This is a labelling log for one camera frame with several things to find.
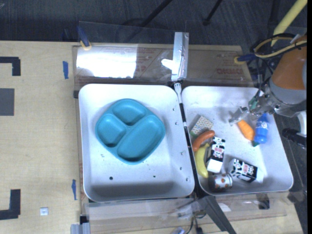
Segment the blue divided dish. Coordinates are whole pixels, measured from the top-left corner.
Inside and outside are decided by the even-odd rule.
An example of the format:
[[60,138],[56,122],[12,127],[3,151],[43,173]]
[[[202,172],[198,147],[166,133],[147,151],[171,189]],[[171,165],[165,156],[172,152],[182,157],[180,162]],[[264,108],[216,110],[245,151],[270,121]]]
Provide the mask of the blue divided dish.
[[145,160],[165,137],[162,121],[133,99],[114,103],[97,121],[95,133],[101,144],[127,164]]

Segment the sausage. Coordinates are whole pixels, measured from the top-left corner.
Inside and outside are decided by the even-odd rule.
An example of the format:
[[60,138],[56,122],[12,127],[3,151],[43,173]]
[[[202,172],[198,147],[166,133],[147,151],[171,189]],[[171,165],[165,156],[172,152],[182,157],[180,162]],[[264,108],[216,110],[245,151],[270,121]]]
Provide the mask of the sausage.
[[192,144],[193,151],[196,152],[199,149],[201,143],[203,143],[205,140],[207,140],[209,138],[212,138],[213,136],[215,136],[214,130],[209,130],[209,131],[202,133],[193,142],[193,144]]

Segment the wooden surface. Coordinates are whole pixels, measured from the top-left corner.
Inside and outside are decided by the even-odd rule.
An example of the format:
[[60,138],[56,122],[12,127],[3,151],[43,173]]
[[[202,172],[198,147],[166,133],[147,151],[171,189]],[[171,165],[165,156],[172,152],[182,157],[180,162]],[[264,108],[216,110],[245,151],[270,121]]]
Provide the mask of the wooden surface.
[[[0,42],[0,56],[21,59],[20,77],[12,76],[10,64],[0,64],[0,88],[15,89],[14,116],[0,116],[0,210],[9,208],[10,190],[21,189],[21,214],[18,219],[0,220],[0,233],[69,234],[71,224],[79,222],[73,45],[76,44]],[[63,61],[69,64],[69,79],[64,78]],[[73,179],[78,200],[74,200]],[[41,207],[48,207],[49,215],[40,216]],[[238,234],[302,233],[292,204],[285,205],[285,213],[231,224]],[[215,224],[203,229],[206,233],[219,231]],[[170,231],[172,228],[135,233]]]

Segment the banana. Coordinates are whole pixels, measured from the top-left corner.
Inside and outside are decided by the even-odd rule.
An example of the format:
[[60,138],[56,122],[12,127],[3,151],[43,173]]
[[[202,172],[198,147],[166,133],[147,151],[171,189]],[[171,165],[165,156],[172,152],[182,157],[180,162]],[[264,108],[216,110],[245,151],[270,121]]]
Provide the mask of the banana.
[[208,171],[205,165],[204,157],[206,148],[209,146],[209,143],[206,143],[204,146],[200,147],[197,152],[194,153],[197,173],[204,178],[208,178]]

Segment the blue plastic bottle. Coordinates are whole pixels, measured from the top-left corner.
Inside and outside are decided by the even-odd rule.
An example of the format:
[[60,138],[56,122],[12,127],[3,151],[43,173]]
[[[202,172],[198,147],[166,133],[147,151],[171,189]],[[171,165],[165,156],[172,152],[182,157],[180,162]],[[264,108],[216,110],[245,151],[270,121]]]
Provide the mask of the blue plastic bottle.
[[255,136],[254,142],[258,144],[263,144],[267,142],[267,134],[269,130],[269,121],[267,118],[267,114],[263,114],[255,125]]

